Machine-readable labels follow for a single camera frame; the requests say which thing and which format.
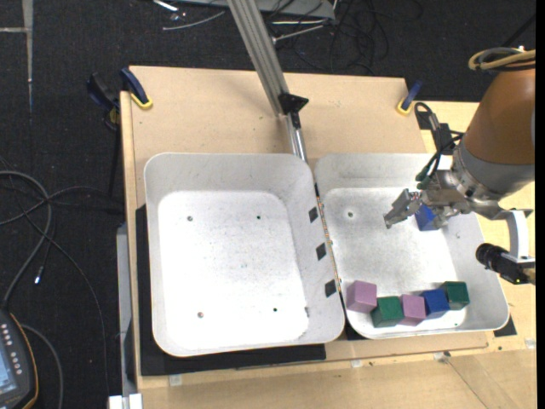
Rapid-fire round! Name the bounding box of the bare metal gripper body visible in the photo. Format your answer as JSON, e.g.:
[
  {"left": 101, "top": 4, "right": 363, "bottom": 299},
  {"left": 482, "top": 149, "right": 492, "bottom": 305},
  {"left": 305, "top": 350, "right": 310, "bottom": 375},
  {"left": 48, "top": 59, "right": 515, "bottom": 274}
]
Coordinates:
[{"left": 418, "top": 169, "right": 502, "bottom": 230}]

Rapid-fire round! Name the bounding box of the blue cube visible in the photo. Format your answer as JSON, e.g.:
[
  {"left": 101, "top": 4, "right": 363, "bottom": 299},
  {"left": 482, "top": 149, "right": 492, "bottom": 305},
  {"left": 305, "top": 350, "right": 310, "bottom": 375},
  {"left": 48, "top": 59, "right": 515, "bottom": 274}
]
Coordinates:
[
  {"left": 415, "top": 204, "right": 439, "bottom": 232},
  {"left": 422, "top": 288, "right": 451, "bottom": 320}
]

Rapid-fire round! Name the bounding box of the white plastic tray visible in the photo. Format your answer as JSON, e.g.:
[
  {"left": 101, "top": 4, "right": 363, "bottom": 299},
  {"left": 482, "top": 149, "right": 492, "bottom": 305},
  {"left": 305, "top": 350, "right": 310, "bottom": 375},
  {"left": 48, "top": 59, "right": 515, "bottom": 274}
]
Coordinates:
[
  {"left": 313, "top": 152, "right": 511, "bottom": 341},
  {"left": 143, "top": 152, "right": 347, "bottom": 359}
]

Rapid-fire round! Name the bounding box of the green cube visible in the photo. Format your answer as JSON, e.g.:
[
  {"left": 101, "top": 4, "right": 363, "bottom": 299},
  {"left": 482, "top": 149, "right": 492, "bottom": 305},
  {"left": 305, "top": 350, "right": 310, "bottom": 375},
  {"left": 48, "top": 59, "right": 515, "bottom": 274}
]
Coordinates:
[
  {"left": 439, "top": 280, "right": 471, "bottom": 312},
  {"left": 370, "top": 295, "right": 404, "bottom": 329}
]

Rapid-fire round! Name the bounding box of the thin rod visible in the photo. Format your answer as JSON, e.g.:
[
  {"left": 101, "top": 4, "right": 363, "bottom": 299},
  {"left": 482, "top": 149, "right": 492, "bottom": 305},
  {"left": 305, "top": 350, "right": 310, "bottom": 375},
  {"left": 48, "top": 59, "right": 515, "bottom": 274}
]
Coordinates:
[{"left": 288, "top": 111, "right": 343, "bottom": 300}]

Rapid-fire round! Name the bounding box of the purple cube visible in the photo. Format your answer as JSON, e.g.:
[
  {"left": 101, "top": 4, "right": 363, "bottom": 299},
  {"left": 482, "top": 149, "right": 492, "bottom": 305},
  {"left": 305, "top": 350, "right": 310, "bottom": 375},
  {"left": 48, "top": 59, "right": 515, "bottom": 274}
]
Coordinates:
[
  {"left": 345, "top": 279, "right": 379, "bottom": 314},
  {"left": 399, "top": 293, "right": 428, "bottom": 327}
]

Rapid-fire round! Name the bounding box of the pale wood board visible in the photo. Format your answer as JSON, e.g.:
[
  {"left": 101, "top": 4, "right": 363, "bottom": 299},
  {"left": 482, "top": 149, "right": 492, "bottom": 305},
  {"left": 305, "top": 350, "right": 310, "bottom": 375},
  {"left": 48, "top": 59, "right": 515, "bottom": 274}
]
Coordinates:
[{"left": 127, "top": 65, "right": 490, "bottom": 364}]

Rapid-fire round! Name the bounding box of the black cylinder on white bracket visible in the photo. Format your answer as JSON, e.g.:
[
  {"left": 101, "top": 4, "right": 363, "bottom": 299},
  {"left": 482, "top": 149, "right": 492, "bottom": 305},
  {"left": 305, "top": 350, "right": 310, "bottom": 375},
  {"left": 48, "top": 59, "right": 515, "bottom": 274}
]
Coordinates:
[{"left": 475, "top": 208, "right": 536, "bottom": 286}]

